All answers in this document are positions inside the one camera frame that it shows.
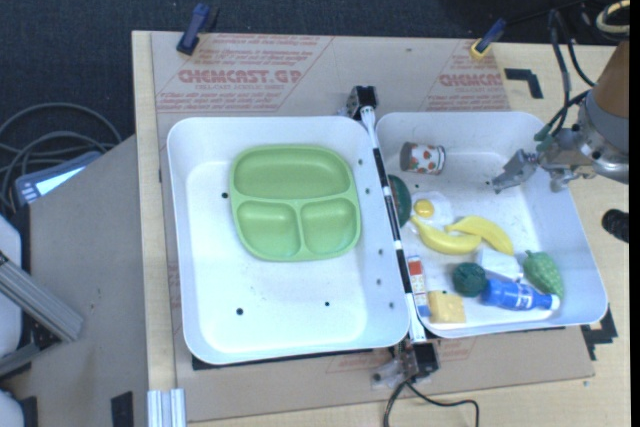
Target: blue tube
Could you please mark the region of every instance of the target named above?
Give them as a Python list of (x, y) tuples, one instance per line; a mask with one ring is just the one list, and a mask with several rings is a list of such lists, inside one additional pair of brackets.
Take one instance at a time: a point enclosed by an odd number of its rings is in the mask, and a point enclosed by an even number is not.
[(497, 279), (488, 280), (480, 298), (488, 306), (499, 306), (509, 310), (556, 310), (560, 306), (560, 299), (556, 295), (541, 294), (531, 285), (524, 283)]

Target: metal bracket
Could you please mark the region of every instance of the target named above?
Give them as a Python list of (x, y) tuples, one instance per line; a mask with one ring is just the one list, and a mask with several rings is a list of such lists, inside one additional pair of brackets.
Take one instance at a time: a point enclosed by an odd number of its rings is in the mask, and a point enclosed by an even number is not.
[(0, 292), (63, 342), (80, 337), (82, 317), (0, 251)]
[(182, 388), (147, 392), (148, 427), (187, 427), (187, 408)]

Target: blue clamp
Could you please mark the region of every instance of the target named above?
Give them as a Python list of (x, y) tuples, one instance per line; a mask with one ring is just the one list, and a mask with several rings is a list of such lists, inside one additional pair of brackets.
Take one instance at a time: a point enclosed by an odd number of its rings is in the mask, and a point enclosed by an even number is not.
[(477, 39), (473, 45), (471, 45), (471, 48), (469, 49), (471, 57), (480, 61), (489, 51), (491, 43), (498, 41), (502, 37), (506, 27), (507, 21), (504, 18), (498, 18), (496, 23), (491, 26), (491, 29), (487, 31), (484, 37)]
[(198, 33), (204, 27), (204, 24), (207, 22), (207, 18), (209, 18), (209, 6), (206, 4), (198, 4), (193, 13), (191, 13), (191, 22), (189, 23), (189, 27), (180, 38), (180, 42), (176, 49), (178, 52), (182, 52), (183, 54), (192, 55), (193, 51), (196, 48), (196, 45), (200, 41), (198, 38)]

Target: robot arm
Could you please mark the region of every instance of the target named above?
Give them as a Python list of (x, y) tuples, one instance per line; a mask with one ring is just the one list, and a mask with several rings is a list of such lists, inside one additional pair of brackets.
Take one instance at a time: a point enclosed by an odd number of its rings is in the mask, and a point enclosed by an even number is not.
[(578, 100), (576, 123), (545, 133), (537, 153), (516, 152), (492, 180), (496, 193), (521, 184), (537, 167), (549, 173), (554, 191), (597, 175), (629, 183), (629, 41), (618, 45), (597, 85)]

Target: yellow block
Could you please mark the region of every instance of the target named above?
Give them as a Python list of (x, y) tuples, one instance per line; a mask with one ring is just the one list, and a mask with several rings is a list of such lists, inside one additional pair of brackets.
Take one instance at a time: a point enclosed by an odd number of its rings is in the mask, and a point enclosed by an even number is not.
[(427, 294), (431, 309), (431, 322), (466, 322), (462, 297), (443, 291), (431, 291)]

